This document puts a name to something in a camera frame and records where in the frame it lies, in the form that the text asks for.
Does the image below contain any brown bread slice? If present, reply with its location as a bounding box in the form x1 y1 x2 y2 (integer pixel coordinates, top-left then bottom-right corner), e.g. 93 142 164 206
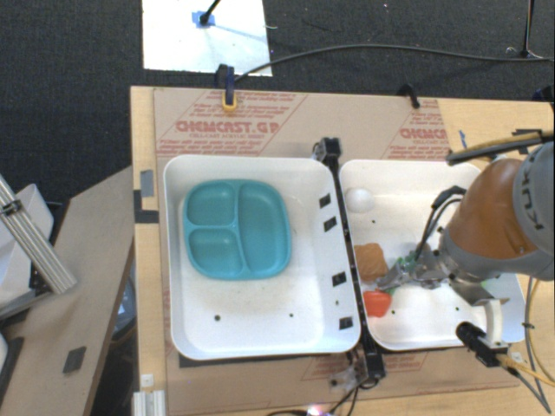
352 243 389 283

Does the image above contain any black cylinder on white bracket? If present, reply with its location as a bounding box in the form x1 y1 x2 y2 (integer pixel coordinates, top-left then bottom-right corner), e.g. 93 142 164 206
454 299 511 368

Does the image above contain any green broccoli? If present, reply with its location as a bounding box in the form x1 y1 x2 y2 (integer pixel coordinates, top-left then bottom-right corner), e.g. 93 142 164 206
395 252 418 273

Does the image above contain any white plastic tray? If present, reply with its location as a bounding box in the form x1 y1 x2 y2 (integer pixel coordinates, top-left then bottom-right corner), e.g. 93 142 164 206
162 153 362 361
338 159 527 352

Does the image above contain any brown cardboard board red print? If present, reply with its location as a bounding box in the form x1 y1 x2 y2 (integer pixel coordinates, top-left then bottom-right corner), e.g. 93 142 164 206
153 88 523 407

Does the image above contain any white egg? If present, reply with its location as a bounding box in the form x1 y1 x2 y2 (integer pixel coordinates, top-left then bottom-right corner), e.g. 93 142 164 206
343 187 375 213

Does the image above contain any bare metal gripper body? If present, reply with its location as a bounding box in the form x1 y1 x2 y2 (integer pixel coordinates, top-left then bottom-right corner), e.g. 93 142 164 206
406 245 461 289

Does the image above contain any red pepper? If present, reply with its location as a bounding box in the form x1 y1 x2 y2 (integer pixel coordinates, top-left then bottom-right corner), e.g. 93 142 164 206
362 289 394 319

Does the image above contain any teal divided plate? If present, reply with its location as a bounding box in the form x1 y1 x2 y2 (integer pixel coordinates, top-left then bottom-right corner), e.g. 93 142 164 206
181 179 291 282

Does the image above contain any thin black rod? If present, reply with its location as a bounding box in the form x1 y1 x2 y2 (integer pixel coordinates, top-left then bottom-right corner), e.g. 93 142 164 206
325 156 379 357

